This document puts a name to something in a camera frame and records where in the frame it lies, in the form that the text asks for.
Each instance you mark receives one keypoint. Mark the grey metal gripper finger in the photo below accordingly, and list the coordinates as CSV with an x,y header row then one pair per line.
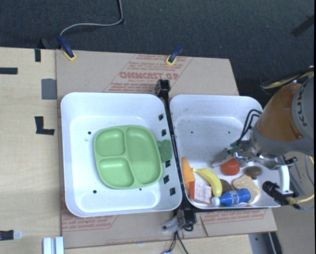
x,y
242,159
221,156

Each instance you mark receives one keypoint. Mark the orange carrot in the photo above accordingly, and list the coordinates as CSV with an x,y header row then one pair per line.
x,y
187,172

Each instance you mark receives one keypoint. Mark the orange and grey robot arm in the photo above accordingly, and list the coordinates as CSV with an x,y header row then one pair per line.
x,y
279,120

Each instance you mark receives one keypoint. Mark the red round toy food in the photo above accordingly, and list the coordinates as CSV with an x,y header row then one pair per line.
x,y
230,167

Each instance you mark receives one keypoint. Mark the black cylinder on white bracket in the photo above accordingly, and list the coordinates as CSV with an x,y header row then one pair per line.
x,y
275,190

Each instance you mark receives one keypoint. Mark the white plastic tray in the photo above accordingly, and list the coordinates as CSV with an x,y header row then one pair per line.
x,y
81,155
205,126

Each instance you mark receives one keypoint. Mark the brown round biscuit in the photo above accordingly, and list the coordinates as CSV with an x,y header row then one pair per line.
x,y
253,171

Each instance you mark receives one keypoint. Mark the red and white carton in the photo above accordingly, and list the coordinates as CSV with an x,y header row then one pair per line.
x,y
201,193

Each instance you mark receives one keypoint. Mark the thin black rod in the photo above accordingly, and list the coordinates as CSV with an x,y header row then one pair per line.
x,y
173,139

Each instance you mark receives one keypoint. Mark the white bread slice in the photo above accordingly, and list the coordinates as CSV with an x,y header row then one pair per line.
x,y
200,179

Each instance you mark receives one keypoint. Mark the brown cardboard board, red print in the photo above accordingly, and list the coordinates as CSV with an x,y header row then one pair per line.
x,y
100,70

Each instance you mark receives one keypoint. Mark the yellow banana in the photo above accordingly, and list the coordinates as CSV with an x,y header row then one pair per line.
x,y
213,180

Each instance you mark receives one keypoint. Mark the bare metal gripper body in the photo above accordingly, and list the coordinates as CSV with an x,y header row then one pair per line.
x,y
249,151

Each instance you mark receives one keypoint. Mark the green divided plate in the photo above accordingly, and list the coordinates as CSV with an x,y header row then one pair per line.
x,y
129,156

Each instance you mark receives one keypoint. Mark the blue bottle with white cap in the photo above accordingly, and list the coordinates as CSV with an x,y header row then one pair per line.
x,y
233,197

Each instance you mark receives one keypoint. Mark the brown oval toy food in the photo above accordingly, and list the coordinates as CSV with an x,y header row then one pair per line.
x,y
226,186

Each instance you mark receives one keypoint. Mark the tan bread slice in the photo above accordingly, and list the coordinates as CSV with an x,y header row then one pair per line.
x,y
246,185

